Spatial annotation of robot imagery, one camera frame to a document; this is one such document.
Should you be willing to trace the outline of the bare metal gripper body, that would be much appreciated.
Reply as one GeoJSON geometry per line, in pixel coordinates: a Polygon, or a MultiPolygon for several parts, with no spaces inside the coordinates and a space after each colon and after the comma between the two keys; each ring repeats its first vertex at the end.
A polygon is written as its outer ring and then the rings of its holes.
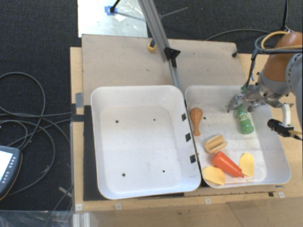
{"type": "Polygon", "coordinates": [[[247,107],[248,102],[258,102],[262,105],[269,105],[273,108],[281,108],[284,103],[281,103],[280,98],[289,94],[289,88],[286,86],[274,86],[270,89],[267,86],[244,85],[241,87],[244,105],[247,107]]]}

